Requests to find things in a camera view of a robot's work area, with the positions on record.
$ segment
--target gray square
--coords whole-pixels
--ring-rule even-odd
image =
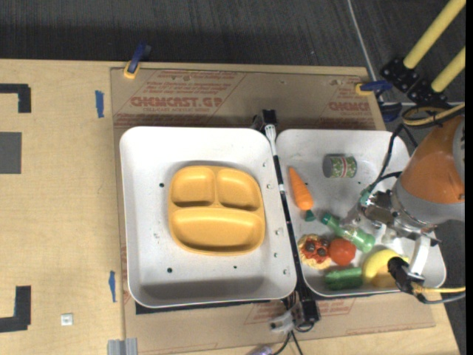
[[[20,132],[0,132],[0,174],[21,174]]]

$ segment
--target metal rod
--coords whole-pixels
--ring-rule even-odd
[[[445,67],[437,78],[432,82],[431,87],[436,92],[442,92],[452,82],[457,75],[463,71],[466,63],[466,47],[452,59],[452,61]]]
[[[466,0],[450,0],[442,9],[437,18],[430,24],[429,28],[422,35],[421,39],[411,49],[404,59],[404,66],[414,69],[424,55],[430,50],[433,44],[442,35],[458,13],[463,9]]]

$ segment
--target tin can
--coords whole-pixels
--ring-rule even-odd
[[[353,178],[356,175],[356,159],[353,156],[327,155],[322,164],[326,178]]]

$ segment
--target toy carrot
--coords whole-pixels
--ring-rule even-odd
[[[316,218],[311,211],[313,199],[309,189],[297,174],[296,170],[292,167],[289,167],[289,178],[296,205],[305,212],[306,221],[314,221]]]

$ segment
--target black corner marker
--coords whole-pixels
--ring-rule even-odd
[[[31,324],[31,286],[16,287],[12,317],[0,318],[0,333],[27,330]]]
[[[0,93],[16,93],[18,95],[18,113],[31,113],[31,88],[28,84],[2,84]]]

